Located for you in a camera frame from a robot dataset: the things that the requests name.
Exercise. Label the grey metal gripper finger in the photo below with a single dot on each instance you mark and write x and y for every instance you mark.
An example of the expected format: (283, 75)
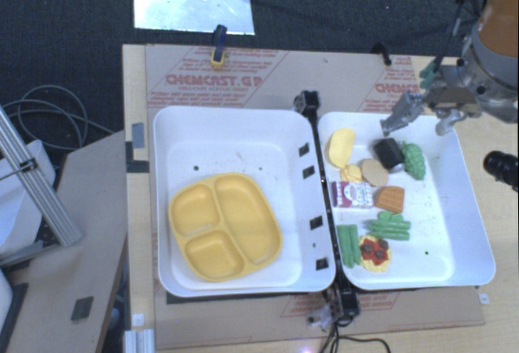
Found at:
(401, 112)
(448, 121)

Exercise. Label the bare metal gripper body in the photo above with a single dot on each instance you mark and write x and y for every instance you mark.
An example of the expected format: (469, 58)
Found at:
(454, 89)

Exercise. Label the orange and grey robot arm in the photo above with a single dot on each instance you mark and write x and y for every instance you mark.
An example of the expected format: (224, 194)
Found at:
(500, 6)

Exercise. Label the green toy grapes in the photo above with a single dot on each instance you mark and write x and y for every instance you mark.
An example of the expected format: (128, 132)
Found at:
(414, 160)

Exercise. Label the tan round biscuit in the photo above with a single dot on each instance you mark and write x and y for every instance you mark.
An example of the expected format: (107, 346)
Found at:
(375, 173)

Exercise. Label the small yellow toy crisps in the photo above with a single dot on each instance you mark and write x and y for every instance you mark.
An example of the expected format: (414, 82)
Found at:
(352, 173)

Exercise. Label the orange toy waffle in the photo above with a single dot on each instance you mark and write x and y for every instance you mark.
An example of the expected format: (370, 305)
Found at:
(390, 198)

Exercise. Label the pink and white carton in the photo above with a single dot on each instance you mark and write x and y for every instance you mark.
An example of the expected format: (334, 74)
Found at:
(352, 194)

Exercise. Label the white plastic tray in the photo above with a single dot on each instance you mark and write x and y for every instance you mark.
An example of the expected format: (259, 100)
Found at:
(442, 221)
(227, 140)

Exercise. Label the thin black rod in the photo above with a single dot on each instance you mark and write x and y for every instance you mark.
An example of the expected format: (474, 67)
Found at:
(325, 185)

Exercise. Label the green toy asparagus bundle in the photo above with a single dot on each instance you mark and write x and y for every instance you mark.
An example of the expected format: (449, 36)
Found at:
(390, 226)

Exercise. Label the green toy beans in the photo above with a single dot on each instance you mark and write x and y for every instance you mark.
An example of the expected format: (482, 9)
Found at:
(348, 246)

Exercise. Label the brown cardboard board red print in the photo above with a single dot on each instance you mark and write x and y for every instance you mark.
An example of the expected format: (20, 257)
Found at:
(259, 75)

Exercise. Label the yellow spaghetti with meatballs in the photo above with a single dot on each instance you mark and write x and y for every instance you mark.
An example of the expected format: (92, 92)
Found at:
(375, 258)

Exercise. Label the yellow divided plate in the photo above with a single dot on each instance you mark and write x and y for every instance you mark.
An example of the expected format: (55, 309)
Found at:
(235, 213)

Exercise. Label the black cylinder on white bracket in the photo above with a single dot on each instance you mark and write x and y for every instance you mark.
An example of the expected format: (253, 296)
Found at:
(503, 166)

